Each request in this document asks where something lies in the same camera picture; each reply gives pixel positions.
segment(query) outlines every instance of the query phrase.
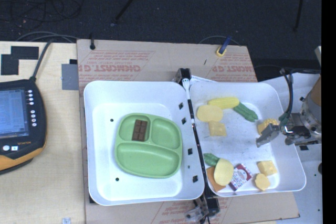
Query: cardboard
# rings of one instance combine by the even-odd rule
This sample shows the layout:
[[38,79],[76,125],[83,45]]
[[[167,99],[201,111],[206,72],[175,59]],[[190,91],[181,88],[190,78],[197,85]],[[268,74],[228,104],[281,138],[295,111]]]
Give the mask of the cardboard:
[[[218,45],[171,44],[136,41],[77,41],[81,136],[87,223],[190,223],[185,213],[193,201],[151,202],[121,206],[90,203],[83,90],[94,80],[172,81],[179,68],[192,75],[218,82],[257,82],[247,47],[227,46],[225,55],[216,56]],[[247,195],[219,198],[220,212],[212,224],[250,223],[299,217],[293,193]]]

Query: green plate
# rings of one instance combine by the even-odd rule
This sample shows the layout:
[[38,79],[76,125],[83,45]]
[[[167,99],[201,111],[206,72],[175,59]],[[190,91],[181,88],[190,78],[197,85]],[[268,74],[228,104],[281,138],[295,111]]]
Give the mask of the green plate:
[[[136,120],[146,122],[141,141],[132,140]],[[176,123],[160,116],[128,114],[118,126],[114,156],[119,167],[129,174],[171,177],[181,166],[181,130]]]

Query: green vegetable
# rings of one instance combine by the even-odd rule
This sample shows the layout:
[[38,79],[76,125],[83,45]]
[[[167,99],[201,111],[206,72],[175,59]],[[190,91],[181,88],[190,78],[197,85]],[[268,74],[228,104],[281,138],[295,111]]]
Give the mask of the green vegetable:
[[216,166],[219,161],[219,158],[212,153],[204,153],[204,161],[209,166]]
[[239,113],[240,115],[242,115],[248,121],[253,122],[258,119],[258,115],[253,110],[249,109],[248,107],[246,107],[244,104],[240,102],[238,106],[235,106],[233,108],[233,110]]

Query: screen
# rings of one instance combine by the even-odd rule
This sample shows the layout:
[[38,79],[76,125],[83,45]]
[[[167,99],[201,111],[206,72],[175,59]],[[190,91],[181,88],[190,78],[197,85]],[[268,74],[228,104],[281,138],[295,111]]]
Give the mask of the screen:
[[0,139],[29,135],[24,88],[0,91]]

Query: brown chocolate bar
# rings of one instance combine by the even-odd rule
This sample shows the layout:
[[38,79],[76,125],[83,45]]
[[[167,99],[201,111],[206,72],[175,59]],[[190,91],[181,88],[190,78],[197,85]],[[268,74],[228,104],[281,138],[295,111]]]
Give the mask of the brown chocolate bar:
[[135,120],[132,140],[142,142],[145,141],[146,130],[147,130],[147,121]]

